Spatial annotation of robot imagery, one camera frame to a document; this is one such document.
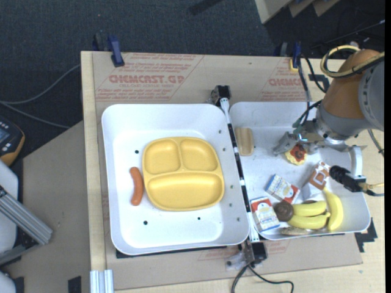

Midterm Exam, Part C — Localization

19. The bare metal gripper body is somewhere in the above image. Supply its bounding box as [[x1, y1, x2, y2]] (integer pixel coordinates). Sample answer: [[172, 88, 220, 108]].
[[292, 119, 349, 153]]

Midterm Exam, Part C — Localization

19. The yellow and red pizza slice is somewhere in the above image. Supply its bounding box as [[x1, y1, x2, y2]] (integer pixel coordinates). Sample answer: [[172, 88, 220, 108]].
[[284, 143, 307, 165]]

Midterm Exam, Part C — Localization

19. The brown and white carton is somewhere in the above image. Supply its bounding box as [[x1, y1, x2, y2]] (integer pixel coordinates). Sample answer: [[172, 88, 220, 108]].
[[300, 160, 332, 201]]

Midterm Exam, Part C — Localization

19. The white plastic tray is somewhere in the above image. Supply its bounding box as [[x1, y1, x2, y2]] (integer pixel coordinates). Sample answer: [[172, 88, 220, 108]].
[[101, 103, 251, 256], [228, 101, 372, 242]]

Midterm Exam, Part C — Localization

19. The tan bread slice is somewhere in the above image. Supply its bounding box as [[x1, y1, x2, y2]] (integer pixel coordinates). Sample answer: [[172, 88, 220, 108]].
[[234, 126, 255, 157]]

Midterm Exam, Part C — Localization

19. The white blue and red carton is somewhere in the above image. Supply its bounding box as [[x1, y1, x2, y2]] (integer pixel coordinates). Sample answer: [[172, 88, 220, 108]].
[[264, 173, 301, 206]]

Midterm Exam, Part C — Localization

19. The thin black and white rod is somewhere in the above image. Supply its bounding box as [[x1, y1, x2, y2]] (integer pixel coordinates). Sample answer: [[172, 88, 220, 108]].
[[220, 97, 261, 242]]

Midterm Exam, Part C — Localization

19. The yellow banana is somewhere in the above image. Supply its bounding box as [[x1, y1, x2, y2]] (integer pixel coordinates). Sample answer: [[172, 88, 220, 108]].
[[291, 200, 329, 217], [286, 211, 332, 230], [322, 186, 345, 233]]

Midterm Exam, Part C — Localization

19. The brown doughnut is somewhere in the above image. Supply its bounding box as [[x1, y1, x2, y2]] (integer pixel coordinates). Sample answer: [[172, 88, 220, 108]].
[[272, 200, 295, 223]]

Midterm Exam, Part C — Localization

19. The tan biscuit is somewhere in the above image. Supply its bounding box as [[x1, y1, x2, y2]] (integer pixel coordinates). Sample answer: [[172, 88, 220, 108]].
[[280, 226, 310, 237]]

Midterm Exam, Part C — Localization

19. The yellow divided plate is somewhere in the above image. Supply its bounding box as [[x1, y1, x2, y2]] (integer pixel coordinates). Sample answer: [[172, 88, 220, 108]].
[[141, 136, 226, 212]]

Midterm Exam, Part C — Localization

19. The brown cardboard board red print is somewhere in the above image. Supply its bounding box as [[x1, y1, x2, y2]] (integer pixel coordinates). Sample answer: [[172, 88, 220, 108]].
[[91, 51, 364, 290]]

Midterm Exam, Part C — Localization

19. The orange sausage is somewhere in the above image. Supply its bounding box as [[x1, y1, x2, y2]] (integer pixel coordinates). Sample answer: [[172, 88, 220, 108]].
[[129, 166, 145, 207]]

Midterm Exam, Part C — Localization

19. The black cylinder on white bracket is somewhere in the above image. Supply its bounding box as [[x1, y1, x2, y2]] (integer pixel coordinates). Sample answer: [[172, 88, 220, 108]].
[[329, 145, 367, 193]]

